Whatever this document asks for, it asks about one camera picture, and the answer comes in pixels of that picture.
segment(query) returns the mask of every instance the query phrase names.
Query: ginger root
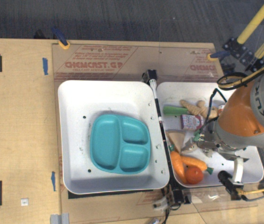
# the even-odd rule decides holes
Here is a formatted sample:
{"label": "ginger root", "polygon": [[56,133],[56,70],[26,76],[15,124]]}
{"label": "ginger root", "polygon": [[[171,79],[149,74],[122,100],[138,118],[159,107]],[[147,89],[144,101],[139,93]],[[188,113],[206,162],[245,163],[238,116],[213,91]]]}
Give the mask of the ginger root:
{"label": "ginger root", "polygon": [[[185,100],[181,100],[180,104],[183,107],[187,108],[190,114],[192,115],[200,114],[205,119],[207,118],[208,107],[205,106],[206,105],[205,101],[200,100],[197,102],[197,105],[192,105]],[[213,119],[216,118],[217,116],[218,116],[218,108],[213,106],[208,118]]]}

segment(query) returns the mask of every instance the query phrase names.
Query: teal plate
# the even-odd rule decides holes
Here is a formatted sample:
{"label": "teal plate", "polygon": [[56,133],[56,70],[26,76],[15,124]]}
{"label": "teal plate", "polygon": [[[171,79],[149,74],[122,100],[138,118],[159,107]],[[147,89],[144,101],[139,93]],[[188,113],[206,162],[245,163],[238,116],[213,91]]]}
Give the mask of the teal plate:
{"label": "teal plate", "polygon": [[106,172],[137,174],[150,162],[150,133],[134,118],[115,114],[99,116],[92,127],[90,157]]}

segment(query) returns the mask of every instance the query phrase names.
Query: dark gray carpet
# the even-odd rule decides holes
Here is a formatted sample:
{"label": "dark gray carpet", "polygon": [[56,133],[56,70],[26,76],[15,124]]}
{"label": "dark gray carpet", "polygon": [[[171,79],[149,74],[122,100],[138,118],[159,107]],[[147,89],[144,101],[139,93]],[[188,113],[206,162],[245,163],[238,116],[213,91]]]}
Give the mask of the dark gray carpet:
{"label": "dark gray carpet", "polygon": [[[264,0],[0,0],[0,38],[56,26],[73,40],[213,42],[238,36]],[[262,43],[264,21],[247,42]]]}

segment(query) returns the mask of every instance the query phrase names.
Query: yellow cable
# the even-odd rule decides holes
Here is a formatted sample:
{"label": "yellow cable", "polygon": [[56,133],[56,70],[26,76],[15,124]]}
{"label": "yellow cable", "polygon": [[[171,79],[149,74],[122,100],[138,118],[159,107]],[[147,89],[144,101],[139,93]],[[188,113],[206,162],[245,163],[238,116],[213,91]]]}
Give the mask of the yellow cable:
{"label": "yellow cable", "polygon": [[243,189],[236,188],[236,191],[237,191],[240,195],[247,195],[247,194],[254,194],[254,193],[264,192],[264,188],[263,188],[263,189],[254,190],[254,191],[244,191]]}
{"label": "yellow cable", "polygon": [[[247,77],[244,77],[238,81],[235,81],[231,84],[218,84],[219,88],[230,88],[230,87],[233,87],[233,86],[236,86],[236,85],[239,85],[241,83],[244,83],[245,81],[251,79],[252,77],[256,76],[257,74],[261,73],[262,71],[264,71],[264,67],[262,67],[261,69],[257,70],[256,72],[252,73],[251,75],[247,76]],[[227,80],[227,78],[231,79],[231,78],[239,78],[237,76],[227,76],[225,77]]]}

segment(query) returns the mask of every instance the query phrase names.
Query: wooden surface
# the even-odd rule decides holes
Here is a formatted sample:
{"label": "wooden surface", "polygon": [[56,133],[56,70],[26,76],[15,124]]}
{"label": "wooden surface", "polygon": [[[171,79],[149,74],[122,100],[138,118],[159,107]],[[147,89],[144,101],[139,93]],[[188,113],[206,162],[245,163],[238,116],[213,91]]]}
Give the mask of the wooden surface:
{"label": "wooden surface", "polygon": [[[0,39],[0,223],[50,223],[61,214],[52,40]],[[98,41],[75,41],[97,44]],[[158,42],[104,42],[158,45]],[[44,75],[42,58],[48,59]],[[51,174],[56,174],[56,191]],[[21,206],[28,198],[29,205]],[[116,223],[147,223],[149,219]],[[175,215],[168,223],[264,223],[264,200],[242,209]]]}

